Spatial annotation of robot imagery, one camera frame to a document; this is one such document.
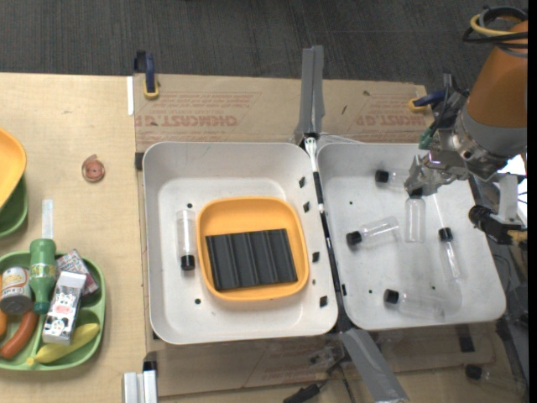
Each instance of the yellow cable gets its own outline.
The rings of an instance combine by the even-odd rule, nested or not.
[[[478,15],[472,17],[472,19],[470,19],[470,25],[478,33],[485,34],[486,36],[505,36],[507,34],[511,34],[508,31],[485,29],[481,25],[477,24],[477,20],[479,19],[479,17],[480,17],[480,14],[478,14]]]

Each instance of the toy banana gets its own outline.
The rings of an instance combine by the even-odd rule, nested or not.
[[[35,362],[47,364],[65,357],[68,353],[76,351],[86,343],[89,343],[100,330],[97,323],[84,324],[75,329],[71,345],[62,345],[59,343],[48,343],[41,347],[34,357],[26,360],[28,366],[34,365]]]

